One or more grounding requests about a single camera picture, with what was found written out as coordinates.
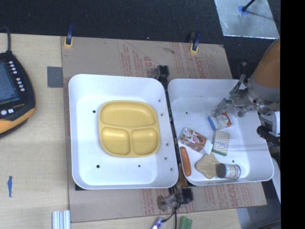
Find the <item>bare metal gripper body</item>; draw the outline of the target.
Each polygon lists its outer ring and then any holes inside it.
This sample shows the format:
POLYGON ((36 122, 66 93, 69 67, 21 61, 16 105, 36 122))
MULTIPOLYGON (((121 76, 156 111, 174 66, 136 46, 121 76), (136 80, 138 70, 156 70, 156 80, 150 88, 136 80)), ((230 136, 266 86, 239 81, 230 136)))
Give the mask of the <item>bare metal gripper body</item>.
POLYGON ((232 106, 236 107, 254 107, 259 114, 269 114, 272 111, 280 109, 280 101, 268 102, 259 97, 250 89, 238 90, 232 99, 232 106))

